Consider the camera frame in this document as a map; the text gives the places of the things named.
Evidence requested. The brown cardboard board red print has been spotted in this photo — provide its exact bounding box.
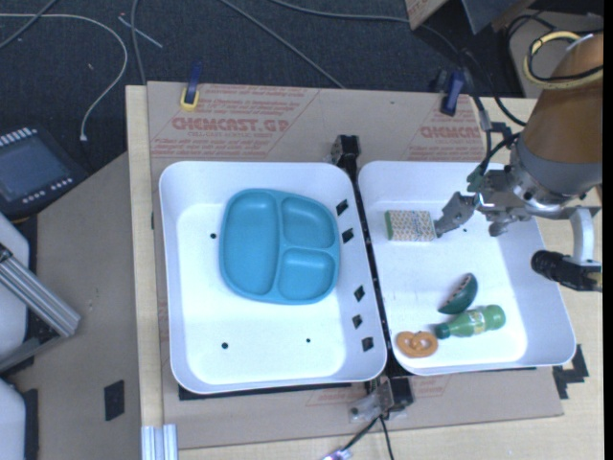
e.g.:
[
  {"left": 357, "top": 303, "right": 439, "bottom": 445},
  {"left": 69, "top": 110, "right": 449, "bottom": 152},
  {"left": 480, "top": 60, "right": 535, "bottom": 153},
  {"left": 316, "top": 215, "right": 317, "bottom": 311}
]
[{"left": 146, "top": 80, "right": 565, "bottom": 450}]

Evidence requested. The orange pretzel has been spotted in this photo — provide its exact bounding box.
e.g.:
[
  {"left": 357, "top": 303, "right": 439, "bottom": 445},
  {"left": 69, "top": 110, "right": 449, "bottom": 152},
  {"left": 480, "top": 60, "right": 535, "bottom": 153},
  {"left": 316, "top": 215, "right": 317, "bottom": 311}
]
[{"left": 395, "top": 330, "right": 439, "bottom": 359}]

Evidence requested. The blue divided plate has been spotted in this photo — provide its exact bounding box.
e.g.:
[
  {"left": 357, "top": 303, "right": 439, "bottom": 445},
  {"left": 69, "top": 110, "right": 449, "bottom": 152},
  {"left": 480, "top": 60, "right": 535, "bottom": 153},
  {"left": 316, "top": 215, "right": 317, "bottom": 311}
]
[{"left": 218, "top": 188, "right": 342, "bottom": 306}]

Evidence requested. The white plastic tray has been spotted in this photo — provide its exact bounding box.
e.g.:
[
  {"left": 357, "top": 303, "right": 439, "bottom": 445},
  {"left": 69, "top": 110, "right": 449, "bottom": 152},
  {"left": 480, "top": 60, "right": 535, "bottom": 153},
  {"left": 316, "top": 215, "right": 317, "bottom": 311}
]
[
  {"left": 158, "top": 160, "right": 388, "bottom": 395},
  {"left": 356, "top": 160, "right": 578, "bottom": 377}
]

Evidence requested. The green watermelon slice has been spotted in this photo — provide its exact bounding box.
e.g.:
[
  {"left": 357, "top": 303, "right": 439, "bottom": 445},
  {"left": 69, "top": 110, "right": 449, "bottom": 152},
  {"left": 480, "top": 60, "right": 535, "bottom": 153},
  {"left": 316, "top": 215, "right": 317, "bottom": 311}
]
[{"left": 437, "top": 272, "right": 480, "bottom": 315}]

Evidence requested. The black block with thin wires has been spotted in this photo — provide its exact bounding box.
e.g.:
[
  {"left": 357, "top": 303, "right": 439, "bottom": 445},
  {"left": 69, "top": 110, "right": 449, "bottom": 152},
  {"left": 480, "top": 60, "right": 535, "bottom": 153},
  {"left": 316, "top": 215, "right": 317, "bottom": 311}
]
[
  {"left": 329, "top": 134, "right": 360, "bottom": 166},
  {"left": 366, "top": 376, "right": 414, "bottom": 421}
]

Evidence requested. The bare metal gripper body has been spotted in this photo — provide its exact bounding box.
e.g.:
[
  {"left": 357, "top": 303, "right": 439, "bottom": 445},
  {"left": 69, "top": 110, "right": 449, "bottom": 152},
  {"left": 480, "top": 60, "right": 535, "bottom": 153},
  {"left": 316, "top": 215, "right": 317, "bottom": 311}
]
[{"left": 475, "top": 168, "right": 572, "bottom": 224}]

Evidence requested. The thin black rod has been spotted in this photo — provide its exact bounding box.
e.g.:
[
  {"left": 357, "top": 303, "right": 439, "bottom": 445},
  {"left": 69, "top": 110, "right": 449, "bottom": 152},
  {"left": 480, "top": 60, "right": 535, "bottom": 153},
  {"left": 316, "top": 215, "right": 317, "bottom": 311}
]
[{"left": 345, "top": 153, "right": 395, "bottom": 382}]

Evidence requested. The green bottle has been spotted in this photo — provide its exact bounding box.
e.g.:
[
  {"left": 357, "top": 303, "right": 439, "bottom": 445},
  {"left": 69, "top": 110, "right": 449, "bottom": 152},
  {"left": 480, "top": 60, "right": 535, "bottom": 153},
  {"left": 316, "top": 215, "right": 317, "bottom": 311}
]
[{"left": 433, "top": 304, "right": 507, "bottom": 340}]

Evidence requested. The black cylinder on white bracket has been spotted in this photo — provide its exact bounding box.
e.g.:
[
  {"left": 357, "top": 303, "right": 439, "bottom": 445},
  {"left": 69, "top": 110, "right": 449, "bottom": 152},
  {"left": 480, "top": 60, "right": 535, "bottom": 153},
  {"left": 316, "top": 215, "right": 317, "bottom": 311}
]
[{"left": 531, "top": 205, "right": 602, "bottom": 293}]

